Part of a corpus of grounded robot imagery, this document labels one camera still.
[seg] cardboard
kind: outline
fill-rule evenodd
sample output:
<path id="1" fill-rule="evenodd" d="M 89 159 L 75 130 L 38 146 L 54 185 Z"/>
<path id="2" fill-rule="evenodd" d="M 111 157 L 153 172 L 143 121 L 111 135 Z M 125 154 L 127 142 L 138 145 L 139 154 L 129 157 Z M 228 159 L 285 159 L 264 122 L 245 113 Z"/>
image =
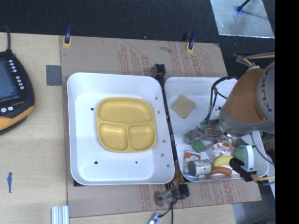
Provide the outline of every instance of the cardboard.
<path id="1" fill-rule="evenodd" d="M 193 53 L 186 52 L 186 42 L 130 40 L 97 37 L 72 37 L 71 46 L 60 37 L 64 134 L 66 150 L 67 192 L 70 217 L 165 210 L 168 205 L 155 204 L 154 193 L 163 193 L 160 185 L 80 186 L 70 172 L 68 105 L 66 83 L 76 72 L 97 72 L 144 76 L 154 64 L 165 64 L 169 77 L 227 76 L 221 50 L 217 44 L 195 43 Z M 174 208 L 260 201 L 254 182 L 241 179 L 188 183 L 190 196 Z"/>

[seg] tin can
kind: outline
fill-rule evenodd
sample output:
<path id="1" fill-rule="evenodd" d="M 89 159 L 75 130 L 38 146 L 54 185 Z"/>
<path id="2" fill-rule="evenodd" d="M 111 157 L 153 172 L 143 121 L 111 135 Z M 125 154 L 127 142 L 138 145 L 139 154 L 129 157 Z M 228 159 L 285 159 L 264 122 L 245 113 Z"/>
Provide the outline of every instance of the tin can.
<path id="1" fill-rule="evenodd" d="M 193 177 L 212 172 L 212 164 L 209 159 L 188 162 L 189 174 Z"/>

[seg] white tray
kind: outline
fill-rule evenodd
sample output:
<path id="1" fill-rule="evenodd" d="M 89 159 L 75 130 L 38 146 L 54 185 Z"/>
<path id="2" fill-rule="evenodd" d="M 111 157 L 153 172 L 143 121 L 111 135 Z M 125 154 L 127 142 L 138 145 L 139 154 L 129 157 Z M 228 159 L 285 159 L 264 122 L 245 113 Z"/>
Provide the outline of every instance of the white tray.
<path id="1" fill-rule="evenodd" d="M 210 104 L 211 97 L 211 87 L 213 83 L 219 78 L 211 77 L 171 77 L 165 82 L 165 93 L 167 99 L 167 105 L 171 120 L 171 126 L 173 131 L 174 140 L 176 143 L 176 151 L 178 154 L 178 163 L 180 171 L 183 174 L 183 162 L 184 162 L 184 151 L 193 150 L 191 145 L 186 143 L 184 139 L 184 134 L 193 130 L 195 127 L 200 126 L 201 121 L 206 117 Z M 232 88 L 236 83 L 235 79 L 225 80 L 217 85 L 218 92 L 222 95 L 228 97 Z M 175 102 L 179 95 L 185 95 L 190 100 L 194 101 L 196 106 L 191 111 L 186 119 L 182 119 L 179 115 L 172 110 L 171 105 Z M 225 103 L 225 99 L 217 96 L 214 110 L 210 119 L 217 119 L 219 116 L 218 107 L 222 107 Z M 242 139 L 248 144 L 253 144 L 253 139 L 255 144 L 258 146 L 259 150 L 265 156 L 265 151 L 263 147 L 262 140 L 260 138 L 259 132 L 253 132 L 252 135 L 245 135 Z M 254 167 L 257 168 L 257 175 L 264 176 L 268 172 L 268 162 L 264 160 L 260 154 L 253 149 L 254 153 Z M 206 152 L 201 152 L 201 159 L 209 159 Z M 207 178 L 204 175 L 199 177 L 192 177 L 190 175 L 183 176 L 192 182 L 208 181 L 208 180 L 219 180 L 219 179 L 234 179 L 240 178 L 239 174 L 235 171 L 232 172 L 231 176 L 225 176 L 222 174 L 214 174 L 213 176 Z"/>
<path id="2" fill-rule="evenodd" d="M 171 140 L 159 82 L 151 77 L 75 73 L 67 82 L 71 174 L 83 185 L 158 184 L 174 177 Z M 157 141 L 145 152 L 118 153 L 99 142 L 96 108 L 108 97 L 140 98 L 153 108 Z"/>

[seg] black floor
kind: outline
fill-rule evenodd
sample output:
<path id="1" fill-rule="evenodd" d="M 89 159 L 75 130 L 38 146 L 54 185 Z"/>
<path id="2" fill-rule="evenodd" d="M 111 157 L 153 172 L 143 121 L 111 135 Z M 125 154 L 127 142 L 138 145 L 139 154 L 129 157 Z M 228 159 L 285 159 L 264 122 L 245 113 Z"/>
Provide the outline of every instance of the black floor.
<path id="1" fill-rule="evenodd" d="M 275 34 L 275 0 L 262 0 Z M 218 34 L 210 0 L 0 0 L 0 26 L 13 33 L 181 41 L 196 31 L 196 42 L 218 43 L 227 72 L 240 76 L 247 67 L 234 52 L 275 50 L 275 39 Z M 265 67 L 269 62 L 262 60 Z"/>

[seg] wooden table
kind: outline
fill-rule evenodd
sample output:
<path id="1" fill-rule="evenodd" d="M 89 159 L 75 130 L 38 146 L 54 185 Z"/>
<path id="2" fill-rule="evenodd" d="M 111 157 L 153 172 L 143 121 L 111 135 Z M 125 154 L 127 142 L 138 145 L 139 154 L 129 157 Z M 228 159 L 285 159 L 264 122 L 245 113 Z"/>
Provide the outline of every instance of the wooden table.
<path id="1" fill-rule="evenodd" d="M 0 33 L 0 51 L 7 34 Z M 68 205 L 61 86 L 47 86 L 46 65 L 60 65 L 59 36 L 11 34 L 11 49 L 36 93 L 27 120 L 0 136 L 0 223 L 50 224 L 52 206 Z M 12 173 L 11 193 L 7 177 Z M 153 212 L 71 218 L 71 224 L 146 224 Z M 171 213 L 159 224 L 171 223 Z M 174 223 L 235 223 L 231 204 L 174 210 Z"/>

